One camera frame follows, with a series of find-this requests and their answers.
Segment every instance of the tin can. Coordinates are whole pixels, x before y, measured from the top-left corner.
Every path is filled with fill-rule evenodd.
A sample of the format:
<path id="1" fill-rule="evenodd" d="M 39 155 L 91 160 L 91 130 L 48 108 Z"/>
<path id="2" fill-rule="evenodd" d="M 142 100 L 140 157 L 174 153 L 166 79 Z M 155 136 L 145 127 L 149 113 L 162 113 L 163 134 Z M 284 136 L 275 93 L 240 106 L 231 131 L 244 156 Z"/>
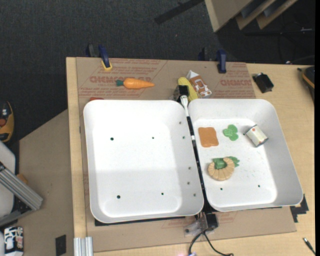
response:
<path id="1" fill-rule="evenodd" d="M 252 126 L 246 133 L 253 142 L 253 144 L 258 147 L 265 143 L 269 138 L 263 133 L 257 124 Z"/>

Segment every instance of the clamp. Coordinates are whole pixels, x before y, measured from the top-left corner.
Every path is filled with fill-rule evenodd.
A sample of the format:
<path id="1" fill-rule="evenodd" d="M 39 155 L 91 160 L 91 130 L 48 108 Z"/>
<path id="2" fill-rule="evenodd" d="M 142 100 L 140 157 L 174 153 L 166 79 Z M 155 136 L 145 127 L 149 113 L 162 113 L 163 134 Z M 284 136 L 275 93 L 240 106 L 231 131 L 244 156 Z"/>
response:
<path id="1" fill-rule="evenodd" d="M 227 72 L 226 59 L 227 59 L 227 54 L 226 54 L 225 50 L 220 49 L 216 52 L 216 59 L 215 60 L 219 62 L 217 65 L 219 73 L 226 73 Z"/>
<path id="2" fill-rule="evenodd" d="M 99 55 L 97 55 L 95 53 L 93 44 L 89 43 L 85 49 L 85 56 L 86 57 L 94 57 L 94 58 L 99 57 L 99 58 L 101 58 L 101 64 L 102 64 L 104 70 L 110 71 L 112 69 L 112 64 L 109 60 L 109 56 L 108 56 L 106 48 L 104 48 L 102 46 L 102 44 L 99 44 L 98 50 L 99 50 Z"/>

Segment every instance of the black carpet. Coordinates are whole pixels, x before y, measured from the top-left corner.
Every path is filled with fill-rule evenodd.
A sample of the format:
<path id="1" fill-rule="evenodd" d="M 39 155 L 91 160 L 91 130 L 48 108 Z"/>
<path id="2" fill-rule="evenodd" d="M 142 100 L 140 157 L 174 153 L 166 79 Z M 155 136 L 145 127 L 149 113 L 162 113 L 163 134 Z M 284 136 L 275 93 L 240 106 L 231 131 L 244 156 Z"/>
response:
<path id="1" fill-rule="evenodd" d="M 88 43 L 103 44 L 111 58 L 198 60 L 203 48 L 227 61 L 314 65 L 315 36 L 248 36 L 252 32 L 315 28 L 315 0 L 299 0 L 265 29 L 235 19 L 214 33 L 205 2 L 157 23 L 188 2 L 0 0 L 0 99 L 9 101 L 19 140 L 67 109 L 66 57 L 85 56 Z"/>

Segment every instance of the toy carrot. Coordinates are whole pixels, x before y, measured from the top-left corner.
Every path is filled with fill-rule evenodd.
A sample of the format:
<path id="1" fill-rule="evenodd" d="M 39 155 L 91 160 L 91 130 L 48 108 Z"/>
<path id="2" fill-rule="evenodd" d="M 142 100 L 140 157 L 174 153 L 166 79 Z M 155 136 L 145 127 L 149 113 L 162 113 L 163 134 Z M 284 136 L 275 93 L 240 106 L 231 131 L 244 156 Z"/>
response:
<path id="1" fill-rule="evenodd" d="M 125 86 L 128 89 L 140 89 L 146 87 L 153 87 L 155 86 L 154 83 L 136 79 L 136 78 L 126 78 L 124 81 L 117 80 L 116 86 Z"/>

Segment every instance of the black strip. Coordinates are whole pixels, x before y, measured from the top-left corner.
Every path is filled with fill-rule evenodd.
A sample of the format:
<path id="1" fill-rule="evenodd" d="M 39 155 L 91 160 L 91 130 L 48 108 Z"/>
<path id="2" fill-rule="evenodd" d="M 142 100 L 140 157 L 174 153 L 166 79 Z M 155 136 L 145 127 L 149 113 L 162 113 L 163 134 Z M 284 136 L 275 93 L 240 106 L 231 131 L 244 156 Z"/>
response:
<path id="1" fill-rule="evenodd" d="M 110 225 L 121 225 L 121 224 L 131 224 L 131 223 L 141 223 L 141 222 L 155 222 L 155 221 L 164 221 L 164 220 L 173 220 L 173 219 L 184 219 L 185 217 L 165 217 L 165 218 L 150 218 L 150 219 L 138 219 L 131 221 L 115 222 L 115 223 L 103 223 L 97 219 L 94 219 L 94 225 L 96 227 L 100 226 L 110 226 Z"/>
<path id="2" fill-rule="evenodd" d="M 191 134 L 191 136 L 194 136 L 195 133 L 194 133 L 194 128 L 193 128 L 193 126 L 192 126 L 192 122 L 191 122 L 190 116 L 187 116 L 186 119 L 187 119 L 187 121 L 188 121 L 188 126 L 189 126 L 189 130 L 190 130 L 190 134 Z"/>
<path id="3" fill-rule="evenodd" d="M 205 214 L 216 212 L 216 210 L 214 210 L 211 207 L 211 205 L 209 204 L 208 199 L 207 199 L 205 182 L 204 182 L 204 178 L 203 178 L 202 172 L 201 172 L 201 165 L 200 165 L 198 149 L 197 149 L 197 145 L 196 145 L 196 141 L 195 140 L 192 141 L 192 145 L 193 145 L 195 161 L 196 161 L 196 165 L 197 165 L 197 168 L 198 168 L 198 173 L 199 173 L 199 178 L 200 178 L 200 183 L 201 183 L 201 188 L 202 188 L 202 194 L 203 194 L 203 199 L 204 199 L 204 205 L 203 205 L 203 208 L 202 208 L 202 212 L 204 212 Z"/>
<path id="4" fill-rule="evenodd" d="M 168 20 L 171 20 L 175 16 L 182 14 L 183 12 L 191 9 L 192 7 L 196 6 L 197 4 L 202 3 L 204 0 L 189 0 L 188 2 L 181 3 L 178 7 L 173 8 L 164 14 L 159 15 L 158 17 L 154 18 L 154 21 L 160 25 Z"/>

